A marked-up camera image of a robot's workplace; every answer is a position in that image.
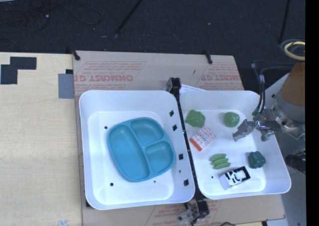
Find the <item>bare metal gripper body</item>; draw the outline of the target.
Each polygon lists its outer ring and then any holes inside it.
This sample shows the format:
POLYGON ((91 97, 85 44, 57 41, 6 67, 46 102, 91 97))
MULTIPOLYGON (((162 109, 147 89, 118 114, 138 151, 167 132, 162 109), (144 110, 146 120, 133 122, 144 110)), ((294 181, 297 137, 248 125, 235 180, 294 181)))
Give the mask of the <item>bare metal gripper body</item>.
POLYGON ((280 107, 263 109, 253 116, 254 126, 263 136, 286 133, 289 136, 304 136, 305 124, 295 122, 280 107))

